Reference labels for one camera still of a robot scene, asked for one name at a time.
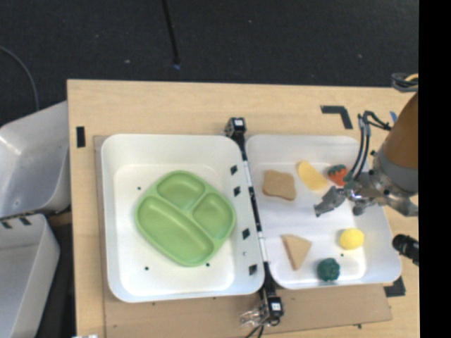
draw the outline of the yellow lemon toy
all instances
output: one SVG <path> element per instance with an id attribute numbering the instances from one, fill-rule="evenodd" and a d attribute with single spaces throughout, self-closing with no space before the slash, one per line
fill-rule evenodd
<path id="1" fill-rule="evenodd" d="M 365 234 L 357 228 L 346 229 L 340 235 L 340 245 L 344 249 L 356 249 L 363 245 Z"/>

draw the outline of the toy food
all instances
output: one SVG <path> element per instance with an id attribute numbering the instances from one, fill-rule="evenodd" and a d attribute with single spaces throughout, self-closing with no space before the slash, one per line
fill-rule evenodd
<path id="1" fill-rule="evenodd" d="M 263 193 L 269 196 L 279 196 L 287 200 L 294 200 L 296 198 L 295 179 L 290 173 L 265 170 Z"/>
<path id="2" fill-rule="evenodd" d="M 293 234 L 282 235 L 282 241 L 292 268 L 298 270 L 309 253 L 311 241 Z"/>
<path id="3" fill-rule="evenodd" d="M 326 258 L 318 264 L 316 271 L 324 282 L 337 280 L 340 276 L 340 265 L 334 258 Z"/>
<path id="4" fill-rule="evenodd" d="M 347 169 L 343 164 L 334 165 L 332 168 L 329 168 L 327 171 L 327 176 L 330 180 L 332 180 L 336 185 L 342 187 L 346 184 L 343 180 L 347 174 Z"/>
<path id="5" fill-rule="evenodd" d="M 356 249 L 363 245 L 365 234 L 357 228 L 346 229 L 340 235 L 340 245 L 344 249 Z"/>
<path id="6" fill-rule="evenodd" d="M 298 165 L 297 174 L 310 190 L 320 190 L 327 186 L 327 179 L 308 161 L 302 161 Z"/>

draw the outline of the black fabric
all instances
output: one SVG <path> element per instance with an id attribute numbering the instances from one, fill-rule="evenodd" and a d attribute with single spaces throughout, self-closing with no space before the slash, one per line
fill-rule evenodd
<path id="1" fill-rule="evenodd" d="M 419 0 L 0 0 L 0 46 L 42 108 L 68 78 L 389 86 L 419 69 Z M 0 125 L 33 112 L 0 51 Z"/>

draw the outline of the toy bread slice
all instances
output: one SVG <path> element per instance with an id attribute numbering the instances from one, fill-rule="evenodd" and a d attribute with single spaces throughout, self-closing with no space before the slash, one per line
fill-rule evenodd
<path id="1" fill-rule="evenodd" d="M 302 161 L 299 164 L 297 174 L 310 190 L 320 190 L 327 187 L 327 179 L 308 161 Z"/>
<path id="2" fill-rule="evenodd" d="M 287 200 L 294 200 L 296 198 L 295 179 L 290 173 L 265 170 L 263 193 L 269 196 L 279 196 Z"/>
<path id="3" fill-rule="evenodd" d="M 292 268 L 298 270 L 309 253 L 311 241 L 292 234 L 282 235 L 282 241 Z"/>

